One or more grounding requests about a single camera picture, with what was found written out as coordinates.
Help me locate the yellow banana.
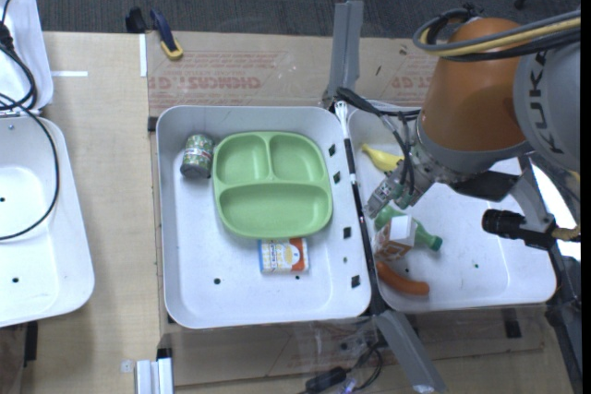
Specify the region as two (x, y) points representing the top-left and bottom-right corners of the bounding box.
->
(360, 143), (405, 173)

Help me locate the black block with thin wires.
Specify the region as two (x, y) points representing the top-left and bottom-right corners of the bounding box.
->
(305, 365), (348, 394)

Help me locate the green divided plate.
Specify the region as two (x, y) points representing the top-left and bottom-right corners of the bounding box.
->
(211, 131), (334, 240)

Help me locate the black cylinder on white bracket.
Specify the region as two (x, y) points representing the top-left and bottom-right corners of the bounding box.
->
(481, 161), (559, 249)

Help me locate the orange sausage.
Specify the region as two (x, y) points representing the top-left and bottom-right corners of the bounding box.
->
(375, 260), (431, 296)

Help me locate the white plastic tray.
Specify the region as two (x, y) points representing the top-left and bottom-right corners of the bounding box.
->
(155, 104), (373, 330)
(0, 0), (54, 113)
(345, 99), (559, 315)
(0, 114), (96, 329)

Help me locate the green patterned can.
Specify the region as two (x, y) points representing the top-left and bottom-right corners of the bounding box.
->
(179, 133), (216, 180)

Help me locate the green bottle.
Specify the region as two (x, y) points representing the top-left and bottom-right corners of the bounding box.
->
(373, 204), (444, 252)

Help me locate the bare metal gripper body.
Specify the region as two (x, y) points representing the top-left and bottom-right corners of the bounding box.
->
(390, 141), (457, 209)

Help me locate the brown cardboard board red print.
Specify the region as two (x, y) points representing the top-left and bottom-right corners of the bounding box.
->
(145, 30), (547, 387)

